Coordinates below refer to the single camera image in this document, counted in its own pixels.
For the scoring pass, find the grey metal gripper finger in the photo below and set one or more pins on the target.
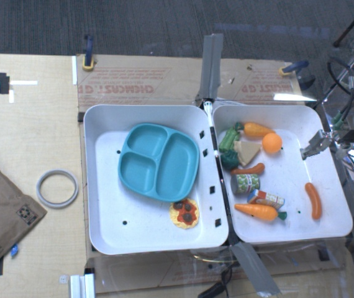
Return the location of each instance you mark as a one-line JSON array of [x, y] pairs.
[[317, 140], [321, 147]]

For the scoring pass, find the orange ball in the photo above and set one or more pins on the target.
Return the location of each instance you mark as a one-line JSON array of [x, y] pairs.
[[272, 143]]

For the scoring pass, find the white plastic tray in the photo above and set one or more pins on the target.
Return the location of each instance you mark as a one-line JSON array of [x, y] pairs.
[[285, 178], [139, 228]]

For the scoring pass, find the orange sausage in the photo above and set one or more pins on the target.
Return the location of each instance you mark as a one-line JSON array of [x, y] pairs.
[[314, 202]]

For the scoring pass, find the orange carrot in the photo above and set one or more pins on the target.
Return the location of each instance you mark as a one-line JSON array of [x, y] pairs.
[[257, 129], [257, 211]]

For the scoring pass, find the beige sandwich wedge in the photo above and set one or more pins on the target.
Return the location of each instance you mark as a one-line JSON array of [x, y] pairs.
[[246, 152]]

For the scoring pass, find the brown sausage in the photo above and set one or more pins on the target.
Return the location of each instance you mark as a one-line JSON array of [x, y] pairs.
[[250, 169]]

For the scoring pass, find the orange and white carton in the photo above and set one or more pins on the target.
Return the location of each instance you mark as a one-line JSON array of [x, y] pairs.
[[267, 199]]

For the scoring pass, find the green can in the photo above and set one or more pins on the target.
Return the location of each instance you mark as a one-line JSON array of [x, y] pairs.
[[245, 183]]

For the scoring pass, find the green asparagus toy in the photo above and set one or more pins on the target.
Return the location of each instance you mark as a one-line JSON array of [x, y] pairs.
[[228, 140]]

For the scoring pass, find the dark green broccoli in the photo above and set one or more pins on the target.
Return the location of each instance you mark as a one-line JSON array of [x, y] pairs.
[[229, 160]]

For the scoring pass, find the blue divided plate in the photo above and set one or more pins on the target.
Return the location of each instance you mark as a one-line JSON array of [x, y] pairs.
[[177, 166]]

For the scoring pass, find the yellow pizza slice toy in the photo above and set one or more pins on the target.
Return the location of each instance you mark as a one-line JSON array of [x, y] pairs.
[[180, 222]]

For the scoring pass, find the brown cardboard board red print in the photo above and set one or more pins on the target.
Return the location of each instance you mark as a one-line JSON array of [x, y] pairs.
[[139, 85]]

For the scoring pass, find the brown paper package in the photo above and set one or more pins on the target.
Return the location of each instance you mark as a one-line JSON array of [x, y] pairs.
[[0, 210]]

